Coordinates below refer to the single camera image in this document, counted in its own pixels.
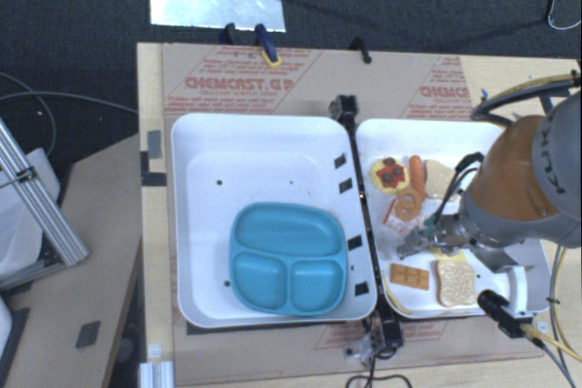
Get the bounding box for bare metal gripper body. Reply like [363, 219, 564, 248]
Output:
[428, 214, 484, 250]

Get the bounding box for red and white packet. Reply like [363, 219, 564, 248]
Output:
[382, 199, 427, 238]

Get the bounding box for yellow cheese slice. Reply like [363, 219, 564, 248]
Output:
[430, 246, 469, 270]

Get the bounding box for orange waffle biscuit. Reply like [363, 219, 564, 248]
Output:
[389, 263, 431, 292]

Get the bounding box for orange pretzel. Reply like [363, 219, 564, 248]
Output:
[394, 186, 425, 224]

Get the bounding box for speckled toast slice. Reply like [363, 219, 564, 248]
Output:
[436, 258, 477, 308]

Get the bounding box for orange sausage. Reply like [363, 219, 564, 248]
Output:
[408, 154, 427, 200]

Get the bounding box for thin black rod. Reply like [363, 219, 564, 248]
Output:
[344, 113, 395, 324]

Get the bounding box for yellow and red pizza slice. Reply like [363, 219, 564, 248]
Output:
[368, 155, 408, 197]

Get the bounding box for white plastic tray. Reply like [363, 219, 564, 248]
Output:
[170, 112, 380, 329]
[354, 117, 554, 318]

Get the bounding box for blue divided plate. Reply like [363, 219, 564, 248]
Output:
[228, 201, 351, 317]

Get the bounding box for brown cardboard board red print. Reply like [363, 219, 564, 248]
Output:
[160, 42, 582, 387]

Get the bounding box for black cylinder on white bracket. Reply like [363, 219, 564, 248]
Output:
[477, 264, 534, 339]

